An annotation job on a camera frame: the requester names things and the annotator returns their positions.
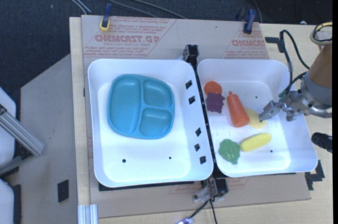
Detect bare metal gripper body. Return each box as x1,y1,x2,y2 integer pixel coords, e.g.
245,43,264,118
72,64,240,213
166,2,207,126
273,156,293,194
279,90,333,123

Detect pale yellow flat toy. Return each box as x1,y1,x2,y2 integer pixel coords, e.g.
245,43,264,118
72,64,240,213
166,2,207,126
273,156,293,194
243,107,268,130

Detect yellow toy corn cob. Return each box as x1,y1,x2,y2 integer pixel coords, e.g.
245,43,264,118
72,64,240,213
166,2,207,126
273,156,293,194
239,132,273,153

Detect orange toy bottle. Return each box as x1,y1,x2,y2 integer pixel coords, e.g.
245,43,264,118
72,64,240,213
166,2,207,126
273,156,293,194
227,90,250,128

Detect white plastic tray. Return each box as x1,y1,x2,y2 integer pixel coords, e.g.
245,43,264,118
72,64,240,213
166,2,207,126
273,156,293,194
87,58,214,189
196,58,318,179

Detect green toy lettuce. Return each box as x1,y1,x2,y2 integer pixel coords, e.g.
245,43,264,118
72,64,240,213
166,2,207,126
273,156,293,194
218,138,241,165

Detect purple toy grapes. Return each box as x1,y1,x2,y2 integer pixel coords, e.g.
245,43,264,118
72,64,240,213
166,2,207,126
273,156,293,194
205,92,226,114

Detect thin black rod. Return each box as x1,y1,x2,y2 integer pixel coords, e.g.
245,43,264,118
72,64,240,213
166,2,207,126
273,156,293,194
192,58,216,182

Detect orange round toy fruit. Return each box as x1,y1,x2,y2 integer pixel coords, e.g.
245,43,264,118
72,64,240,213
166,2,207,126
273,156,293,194
203,80,223,96

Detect brown cardboard board red print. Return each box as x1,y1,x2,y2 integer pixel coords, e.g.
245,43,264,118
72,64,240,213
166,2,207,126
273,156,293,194
80,14,313,219

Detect blue divided plate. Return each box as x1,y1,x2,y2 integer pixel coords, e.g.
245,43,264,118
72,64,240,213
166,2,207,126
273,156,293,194
106,73,176,140

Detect black cylinder on white bracket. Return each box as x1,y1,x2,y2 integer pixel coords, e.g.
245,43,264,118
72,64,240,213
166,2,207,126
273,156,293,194
311,132,333,154

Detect black block with thin wires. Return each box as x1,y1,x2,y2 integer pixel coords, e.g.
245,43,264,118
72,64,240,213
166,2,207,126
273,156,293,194
192,177,229,204
181,44,199,63

